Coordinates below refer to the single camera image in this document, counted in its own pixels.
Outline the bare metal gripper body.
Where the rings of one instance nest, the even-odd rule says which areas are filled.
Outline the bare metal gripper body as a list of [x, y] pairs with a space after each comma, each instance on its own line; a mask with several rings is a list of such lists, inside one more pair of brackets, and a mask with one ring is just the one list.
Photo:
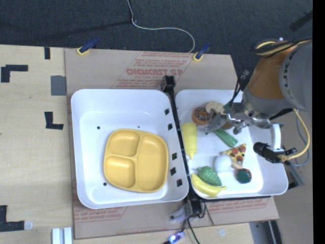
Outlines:
[[224, 109], [223, 113], [228, 122], [235, 123], [245, 122], [247, 126], [257, 126], [261, 129], [267, 129], [271, 126], [267, 115], [256, 112], [251, 105], [231, 105]]

